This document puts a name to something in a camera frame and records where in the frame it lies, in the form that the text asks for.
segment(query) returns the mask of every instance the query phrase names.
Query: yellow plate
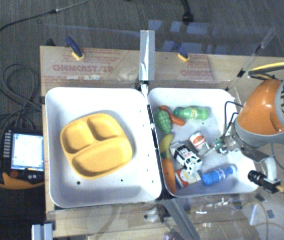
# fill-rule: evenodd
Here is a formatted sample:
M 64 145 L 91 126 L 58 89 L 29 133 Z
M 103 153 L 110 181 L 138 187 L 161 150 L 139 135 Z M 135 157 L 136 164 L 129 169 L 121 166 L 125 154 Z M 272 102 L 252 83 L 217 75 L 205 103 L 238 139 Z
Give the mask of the yellow plate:
M 60 141 L 74 171 L 86 179 L 108 175 L 132 158 L 131 144 L 112 116 L 96 113 L 67 124 Z

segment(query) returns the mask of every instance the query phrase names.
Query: handheld controller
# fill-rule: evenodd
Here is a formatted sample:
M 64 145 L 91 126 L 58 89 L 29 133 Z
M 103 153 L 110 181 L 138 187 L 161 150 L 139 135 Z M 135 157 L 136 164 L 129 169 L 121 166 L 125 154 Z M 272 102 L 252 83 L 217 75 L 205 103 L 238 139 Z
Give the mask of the handheld controller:
M 30 189 L 44 184 L 43 134 L 6 127 L 0 131 L 0 187 Z

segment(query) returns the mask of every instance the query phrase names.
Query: gray carpet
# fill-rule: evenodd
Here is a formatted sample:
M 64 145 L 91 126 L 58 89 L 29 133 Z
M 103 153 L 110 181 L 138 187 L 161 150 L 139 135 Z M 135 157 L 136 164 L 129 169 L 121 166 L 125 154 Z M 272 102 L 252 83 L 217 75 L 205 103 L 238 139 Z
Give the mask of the gray carpet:
M 0 28 L 81 1 L 85 0 L 0 0 Z M 170 51 L 170 42 L 184 42 L 190 53 L 251 55 L 275 28 L 275 37 L 261 55 L 284 56 L 284 0 L 189 0 L 189 4 L 195 19 L 189 26 L 181 23 L 184 11 L 179 0 L 90 0 L 8 26 L 0 32 L 0 87 L 3 89 L 4 69 L 21 64 L 23 67 L 7 72 L 5 81 L 27 97 L 32 91 L 29 72 L 33 72 L 36 87 L 31 99 L 38 103 L 39 46 L 48 39 L 65 46 L 67 35 L 81 47 L 138 50 L 139 31 L 153 29 L 157 51 Z M 20 108 L 0 92 L 0 115 Z M 40 113 L 28 112 L 27 116 L 35 128 L 42 128 Z M 24 120 L 20 126 L 29 127 L 29 123 Z M 0 239 L 30 239 L 30 225 L 44 222 L 44 210 L 43 187 L 0 189 Z

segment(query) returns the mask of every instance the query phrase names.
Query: red button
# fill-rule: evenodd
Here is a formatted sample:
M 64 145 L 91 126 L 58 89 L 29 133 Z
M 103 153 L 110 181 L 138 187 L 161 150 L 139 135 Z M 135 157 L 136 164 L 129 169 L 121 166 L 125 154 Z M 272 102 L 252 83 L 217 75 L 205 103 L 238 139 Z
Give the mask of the red button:
M 10 172 L 10 176 L 11 176 L 12 178 L 17 178 L 18 172 L 17 172 L 16 170 L 12 170 L 12 171 Z

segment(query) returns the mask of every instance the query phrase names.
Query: floor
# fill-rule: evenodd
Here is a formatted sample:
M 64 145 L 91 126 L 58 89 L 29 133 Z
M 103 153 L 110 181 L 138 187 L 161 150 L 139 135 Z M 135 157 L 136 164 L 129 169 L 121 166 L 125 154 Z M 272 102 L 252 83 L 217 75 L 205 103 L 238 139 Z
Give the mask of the floor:
M 8 114 L 24 105 L 23 99 L 4 89 L 4 70 L 12 70 L 5 75 L 5 82 L 23 97 L 33 89 L 33 74 L 31 100 L 39 104 L 39 46 L 50 40 L 65 46 L 65 37 L 72 36 L 81 47 L 138 50 L 139 31 L 150 29 L 156 31 L 157 51 L 171 52 L 174 41 L 190 53 L 251 56 L 258 51 L 260 56 L 284 57 L 284 0 L 189 0 L 189 4 L 195 22 L 184 25 L 179 0 L 0 0 L 0 29 L 5 26 L 0 31 L 0 128 Z M 40 16 L 52 9 L 59 12 Z M 20 19 L 27 20 L 7 25 Z M 265 40 L 269 34 L 274 35 Z M 266 46 L 257 50 L 263 41 Z M 239 92 L 247 96 L 244 85 Z M 29 113 L 27 117 L 34 128 L 42 128 L 41 114 Z M 11 117 L 6 123 L 14 120 Z M 29 127 L 28 122 L 23 120 L 20 126 Z M 270 146 L 265 151 L 272 153 Z M 284 146 L 276 144 L 274 151 L 278 154 L 278 177 L 284 185 Z M 44 193 L 42 187 L 0 189 L 0 240 L 30 239 L 30 226 L 45 222 Z M 284 240 L 284 194 L 271 195 L 259 189 L 249 196 L 200 198 L 189 203 L 187 212 L 201 239 Z M 143 227 L 128 224 L 131 227 L 126 231 L 110 232 L 105 226 L 94 235 L 69 239 L 162 239 L 169 227 L 144 220 L 145 209 L 137 213 Z M 131 210 L 119 211 L 115 225 L 128 223 L 122 219 L 129 218 Z M 178 230 L 169 217 L 167 224 Z

